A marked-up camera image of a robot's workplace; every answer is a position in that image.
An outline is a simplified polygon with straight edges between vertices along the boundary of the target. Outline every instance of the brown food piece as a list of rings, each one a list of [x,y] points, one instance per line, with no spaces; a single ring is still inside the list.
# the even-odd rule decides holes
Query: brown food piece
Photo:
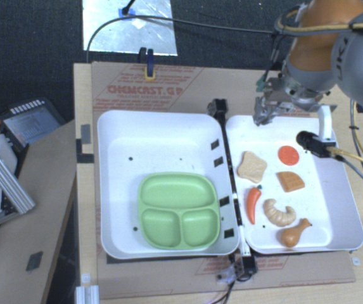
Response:
[[[290,227],[289,229],[285,229],[281,234],[281,242],[289,247],[292,248],[296,246],[301,238],[301,234],[303,230],[307,227],[310,227],[312,224],[308,221],[307,218],[303,218],[299,226]]]
[[[286,206],[287,212],[282,212],[281,210],[278,210],[274,207],[276,204],[275,199],[267,199],[264,204],[264,213],[265,216],[269,219],[271,223],[273,223],[276,226],[287,226],[290,225],[292,222],[296,219],[296,213],[294,211],[294,208],[290,206]]]
[[[278,180],[286,193],[305,187],[301,177],[291,171],[282,171],[277,173]]]
[[[242,163],[238,167],[238,176],[258,184],[262,180],[266,168],[266,161],[260,159],[253,152],[246,151],[243,154]]]

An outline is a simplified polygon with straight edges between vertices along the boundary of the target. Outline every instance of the red tomato slice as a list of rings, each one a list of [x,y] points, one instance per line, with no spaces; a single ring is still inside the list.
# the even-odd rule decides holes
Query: red tomato slice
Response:
[[[285,165],[296,165],[300,160],[300,155],[292,146],[281,146],[278,150],[278,158]]]

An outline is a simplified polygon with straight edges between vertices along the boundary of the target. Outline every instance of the toy bread slice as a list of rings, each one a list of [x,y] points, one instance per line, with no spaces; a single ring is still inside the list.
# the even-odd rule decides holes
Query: toy bread slice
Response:
[[[305,187],[301,177],[291,171],[283,171],[277,173],[278,180],[286,193]]]
[[[246,151],[243,154],[242,162],[238,167],[238,176],[258,184],[262,180],[266,168],[266,161],[260,159],[253,152]]]

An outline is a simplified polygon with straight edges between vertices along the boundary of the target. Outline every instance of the green divided plate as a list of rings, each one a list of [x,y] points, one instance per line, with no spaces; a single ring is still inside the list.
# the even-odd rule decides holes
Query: green divided plate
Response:
[[[139,223],[149,244],[168,250],[206,248],[219,235],[219,205],[202,175],[165,172],[145,177],[137,195]]]

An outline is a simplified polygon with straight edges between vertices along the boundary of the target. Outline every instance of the toy red pepper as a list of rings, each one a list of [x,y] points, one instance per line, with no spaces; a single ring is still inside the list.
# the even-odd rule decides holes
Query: toy red pepper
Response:
[[[262,192],[261,192],[260,188],[261,188],[261,186],[251,188],[249,190],[248,195],[247,195],[246,212],[247,212],[247,216],[249,218],[249,221],[252,224],[255,223],[256,202],[259,199],[259,197],[262,195]]]

